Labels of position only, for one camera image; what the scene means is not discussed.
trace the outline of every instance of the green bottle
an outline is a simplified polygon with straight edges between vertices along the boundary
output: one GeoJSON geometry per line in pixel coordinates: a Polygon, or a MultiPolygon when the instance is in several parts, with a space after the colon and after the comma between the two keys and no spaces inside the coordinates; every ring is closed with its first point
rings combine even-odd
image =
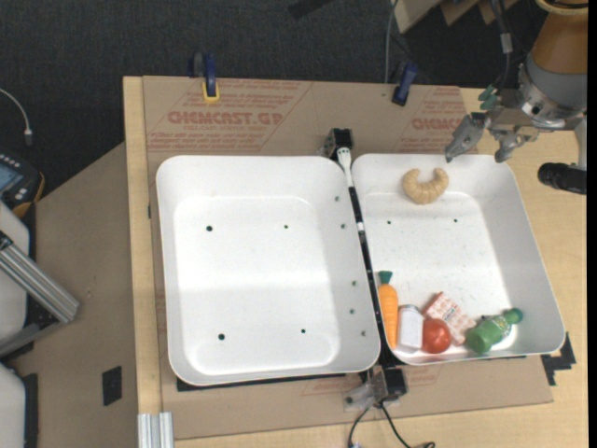
{"type": "Polygon", "coordinates": [[[493,345],[507,337],[512,325],[521,320],[522,312],[519,309],[510,309],[503,315],[483,320],[466,334],[466,346],[478,354],[489,352],[493,345]]]}

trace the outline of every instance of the gray floor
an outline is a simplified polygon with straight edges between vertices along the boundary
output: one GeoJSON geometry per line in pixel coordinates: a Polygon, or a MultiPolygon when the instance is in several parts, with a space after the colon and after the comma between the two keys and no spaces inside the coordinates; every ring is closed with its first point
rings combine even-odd
{"type": "MultiPolygon", "coordinates": [[[[382,82],[390,0],[335,0],[295,18],[302,0],[0,0],[0,146],[61,185],[123,139],[121,79],[187,73],[196,50],[221,77],[382,82]]],[[[530,46],[544,16],[531,0],[509,12],[530,46]]],[[[411,59],[415,82],[484,87],[502,71],[496,25],[476,9],[448,28],[437,8],[393,34],[391,67],[411,59]]]]}

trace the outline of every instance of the croissant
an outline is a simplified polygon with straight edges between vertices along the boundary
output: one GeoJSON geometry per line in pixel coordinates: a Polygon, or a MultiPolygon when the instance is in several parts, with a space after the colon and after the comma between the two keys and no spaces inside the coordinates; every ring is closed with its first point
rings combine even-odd
{"type": "Polygon", "coordinates": [[[402,188],[417,204],[429,204],[443,194],[448,187],[448,174],[440,168],[434,169],[435,177],[428,182],[418,181],[419,169],[411,169],[402,179],[402,188]]]}

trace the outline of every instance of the red tomato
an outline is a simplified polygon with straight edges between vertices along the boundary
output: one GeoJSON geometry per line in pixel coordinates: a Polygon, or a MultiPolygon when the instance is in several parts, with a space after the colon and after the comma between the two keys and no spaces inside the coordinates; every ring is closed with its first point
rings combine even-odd
{"type": "Polygon", "coordinates": [[[427,318],[423,322],[423,347],[429,354],[441,354],[451,345],[448,324],[440,318],[427,318]]]}

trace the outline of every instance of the toy carrot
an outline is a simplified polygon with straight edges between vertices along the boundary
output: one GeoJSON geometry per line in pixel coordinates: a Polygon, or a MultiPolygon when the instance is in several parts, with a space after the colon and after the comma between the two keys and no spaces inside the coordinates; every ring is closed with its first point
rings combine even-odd
{"type": "Polygon", "coordinates": [[[396,289],[390,286],[391,278],[391,272],[380,271],[382,284],[378,288],[378,297],[388,344],[390,348],[396,348],[398,338],[398,294],[396,289]]]}

